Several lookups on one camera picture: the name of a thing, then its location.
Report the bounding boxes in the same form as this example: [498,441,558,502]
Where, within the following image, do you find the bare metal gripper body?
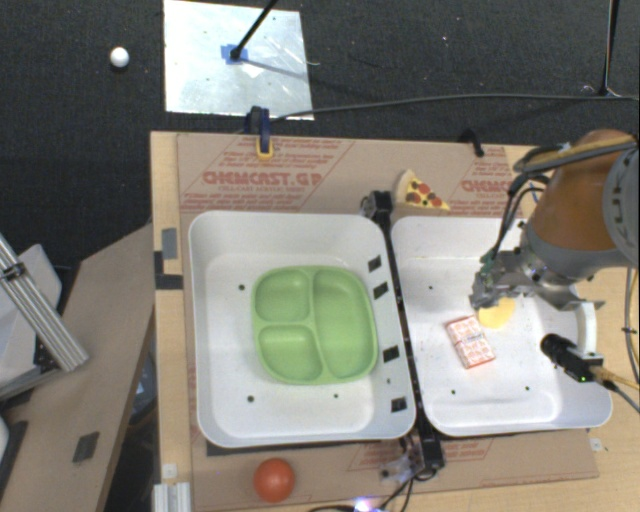
[468,248,577,310]

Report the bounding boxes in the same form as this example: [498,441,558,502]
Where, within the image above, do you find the orange and white packet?
[444,315,498,371]

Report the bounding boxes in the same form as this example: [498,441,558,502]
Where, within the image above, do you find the white plastic tray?
[187,209,418,449]
[390,215,615,438]

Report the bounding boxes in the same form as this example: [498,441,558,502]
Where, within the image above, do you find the thin black and white rod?
[378,215,437,442]

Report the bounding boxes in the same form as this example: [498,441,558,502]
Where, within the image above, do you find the toy pizza slice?
[394,168,452,213]

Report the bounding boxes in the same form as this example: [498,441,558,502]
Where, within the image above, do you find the green divided plate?
[250,265,380,386]

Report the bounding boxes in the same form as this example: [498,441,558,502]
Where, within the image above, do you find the brown cardboard board red print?
[174,131,601,512]

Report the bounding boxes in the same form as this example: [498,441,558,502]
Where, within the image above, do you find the red-orange ball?
[252,457,297,504]

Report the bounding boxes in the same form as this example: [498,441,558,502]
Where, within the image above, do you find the black cylinder on white bracket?
[538,298,607,384]

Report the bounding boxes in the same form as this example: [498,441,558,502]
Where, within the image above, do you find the black block with thin wires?
[418,434,447,472]
[360,189,395,222]

